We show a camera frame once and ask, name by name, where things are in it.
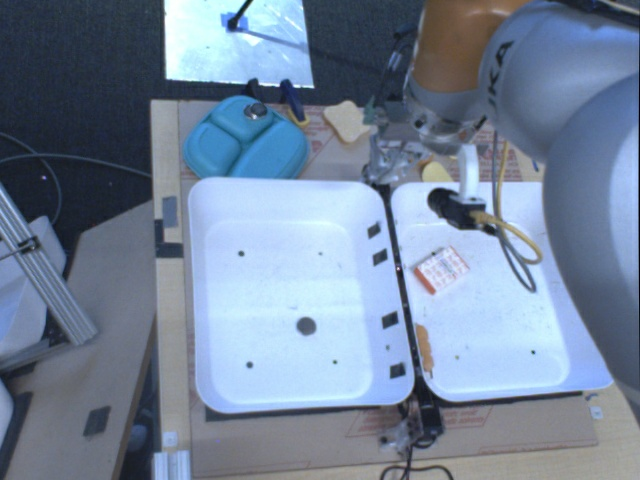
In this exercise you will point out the beige toy bread slice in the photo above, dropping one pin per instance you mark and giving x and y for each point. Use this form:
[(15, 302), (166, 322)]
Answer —
[(346, 120)]

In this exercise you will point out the orange and white carton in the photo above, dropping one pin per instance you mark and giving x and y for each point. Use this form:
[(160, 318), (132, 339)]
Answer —
[(442, 270)]

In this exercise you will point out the white plastic tray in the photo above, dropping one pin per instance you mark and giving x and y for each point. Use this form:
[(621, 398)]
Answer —
[(280, 293), (500, 328)]

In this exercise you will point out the brown cardboard board, red print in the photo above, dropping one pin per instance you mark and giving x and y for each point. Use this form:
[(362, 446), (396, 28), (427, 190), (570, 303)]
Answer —
[(320, 443)]

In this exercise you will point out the blue divided plate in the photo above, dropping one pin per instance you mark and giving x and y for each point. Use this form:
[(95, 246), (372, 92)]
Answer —
[(240, 143)]

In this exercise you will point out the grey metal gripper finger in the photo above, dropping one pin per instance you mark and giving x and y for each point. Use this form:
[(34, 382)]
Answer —
[(372, 172), (398, 169)]

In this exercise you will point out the pale yellow toy biscuit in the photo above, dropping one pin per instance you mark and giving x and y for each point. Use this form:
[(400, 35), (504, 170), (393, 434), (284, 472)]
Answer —
[(436, 172)]

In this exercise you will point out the black cylinder on white bracket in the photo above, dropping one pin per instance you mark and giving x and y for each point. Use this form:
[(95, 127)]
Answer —
[(457, 208)]

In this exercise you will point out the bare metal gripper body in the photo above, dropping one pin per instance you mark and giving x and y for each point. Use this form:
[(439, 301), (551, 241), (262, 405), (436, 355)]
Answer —
[(430, 135)]

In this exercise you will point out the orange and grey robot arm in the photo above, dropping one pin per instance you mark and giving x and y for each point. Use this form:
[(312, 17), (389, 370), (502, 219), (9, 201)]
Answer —
[(560, 93)]

